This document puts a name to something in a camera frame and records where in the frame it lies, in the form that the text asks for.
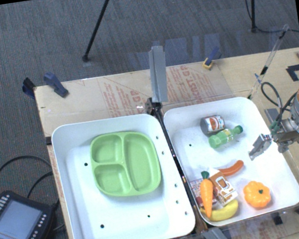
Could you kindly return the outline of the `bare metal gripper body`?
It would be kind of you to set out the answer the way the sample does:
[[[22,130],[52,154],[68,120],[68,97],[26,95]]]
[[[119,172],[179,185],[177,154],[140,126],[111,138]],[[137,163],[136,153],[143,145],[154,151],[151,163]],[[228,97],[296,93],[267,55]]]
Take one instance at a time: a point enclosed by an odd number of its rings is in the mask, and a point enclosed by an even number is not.
[[[283,120],[275,120],[271,126],[271,137],[278,145],[279,143],[299,143],[299,118],[290,117]]]

